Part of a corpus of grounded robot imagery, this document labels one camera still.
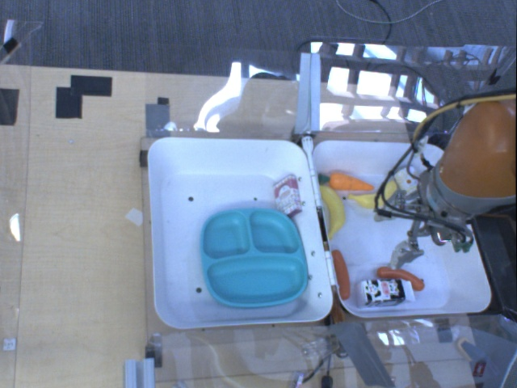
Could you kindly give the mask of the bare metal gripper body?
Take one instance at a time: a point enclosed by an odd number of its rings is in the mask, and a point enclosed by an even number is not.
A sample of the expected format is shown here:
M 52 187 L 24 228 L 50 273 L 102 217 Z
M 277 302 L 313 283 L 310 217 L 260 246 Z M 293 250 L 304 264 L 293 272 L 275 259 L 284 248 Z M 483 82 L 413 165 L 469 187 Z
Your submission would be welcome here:
M 407 232 L 409 242 L 431 237 L 433 242 L 471 242 L 472 232 L 467 227 L 469 216 L 442 202 L 434 209 L 418 194 L 405 198 L 403 209 L 413 223 Z

